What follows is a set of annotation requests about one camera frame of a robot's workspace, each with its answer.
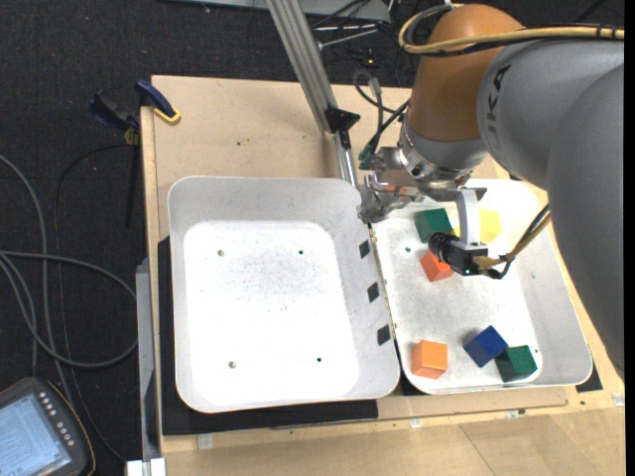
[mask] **blue cube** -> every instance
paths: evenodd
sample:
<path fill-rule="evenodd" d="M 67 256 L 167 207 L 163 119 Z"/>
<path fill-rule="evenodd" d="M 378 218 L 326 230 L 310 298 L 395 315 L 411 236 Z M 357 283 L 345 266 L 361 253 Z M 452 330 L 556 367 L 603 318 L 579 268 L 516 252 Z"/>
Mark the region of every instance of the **blue cube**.
<path fill-rule="evenodd" d="M 492 361 L 507 349 L 507 342 L 500 336 L 493 326 L 488 326 L 478 335 L 467 342 L 463 349 L 479 367 Z"/>

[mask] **cube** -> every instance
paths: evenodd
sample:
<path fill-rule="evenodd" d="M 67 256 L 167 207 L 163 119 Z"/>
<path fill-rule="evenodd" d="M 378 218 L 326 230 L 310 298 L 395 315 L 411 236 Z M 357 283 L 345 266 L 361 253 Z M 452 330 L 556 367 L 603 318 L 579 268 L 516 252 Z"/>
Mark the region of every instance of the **cube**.
<path fill-rule="evenodd" d="M 500 336 L 494 326 L 487 326 L 478 335 L 467 342 L 463 349 L 479 367 L 485 366 L 505 349 L 507 342 Z"/>
<path fill-rule="evenodd" d="M 508 347 L 495 361 L 503 383 L 525 379 L 538 370 L 532 350 L 527 345 Z"/>
<path fill-rule="evenodd" d="M 430 282 L 440 281 L 450 277 L 454 271 L 448 263 L 439 261 L 437 256 L 428 251 L 421 260 L 421 266 L 424 267 L 424 271 L 428 276 Z"/>
<path fill-rule="evenodd" d="M 415 226 L 419 238 L 423 243 L 428 243 L 434 233 L 451 233 L 452 225 L 447 218 L 444 208 L 420 211 L 415 214 Z"/>
<path fill-rule="evenodd" d="M 480 241 L 482 243 L 492 243 L 501 233 L 500 215 L 497 211 L 478 210 L 480 220 Z M 454 234 L 460 237 L 460 228 L 454 228 Z"/>
<path fill-rule="evenodd" d="M 447 346 L 431 340 L 420 341 L 413 349 L 413 374 L 438 379 L 447 370 Z"/>

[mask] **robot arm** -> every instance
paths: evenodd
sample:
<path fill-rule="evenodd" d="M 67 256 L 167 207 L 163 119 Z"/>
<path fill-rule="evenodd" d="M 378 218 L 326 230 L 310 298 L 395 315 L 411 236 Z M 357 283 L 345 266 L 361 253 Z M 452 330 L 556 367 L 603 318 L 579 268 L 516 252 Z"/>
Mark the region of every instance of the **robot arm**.
<path fill-rule="evenodd" d="M 484 5 L 444 10 L 430 43 L 523 28 Z M 423 196 L 458 201 L 461 212 L 462 187 L 489 152 L 546 190 L 571 278 L 623 373 L 623 79 L 624 43 L 614 40 L 534 40 L 422 57 L 397 146 L 362 161 L 372 173 L 360 217 L 379 221 Z M 466 229 L 461 222 L 461 234 Z M 443 259 L 443 245 L 460 251 L 466 242 L 432 243 Z"/>

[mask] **screen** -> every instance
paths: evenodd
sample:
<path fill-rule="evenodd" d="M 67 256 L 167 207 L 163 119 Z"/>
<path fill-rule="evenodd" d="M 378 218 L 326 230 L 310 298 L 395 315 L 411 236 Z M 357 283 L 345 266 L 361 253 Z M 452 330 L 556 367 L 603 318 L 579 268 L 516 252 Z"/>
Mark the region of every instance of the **screen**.
<path fill-rule="evenodd" d="M 69 463 L 33 394 L 0 409 L 0 475 L 45 476 Z"/>

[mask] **dark green block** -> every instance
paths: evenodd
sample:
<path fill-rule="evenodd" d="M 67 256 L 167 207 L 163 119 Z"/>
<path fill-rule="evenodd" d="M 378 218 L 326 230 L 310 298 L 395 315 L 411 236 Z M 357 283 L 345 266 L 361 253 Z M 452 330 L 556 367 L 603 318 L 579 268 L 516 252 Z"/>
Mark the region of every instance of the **dark green block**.
<path fill-rule="evenodd" d="M 503 383 L 531 376 L 538 367 L 529 346 L 508 347 L 495 358 Z"/>
<path fill-rule="evenodd" d="M 415 214 L 415 225 L 421 241 L 428 243 L 434 233 L 451 233 L 452 225 L 449 223 L 444 208 L 420 211 Z"/>

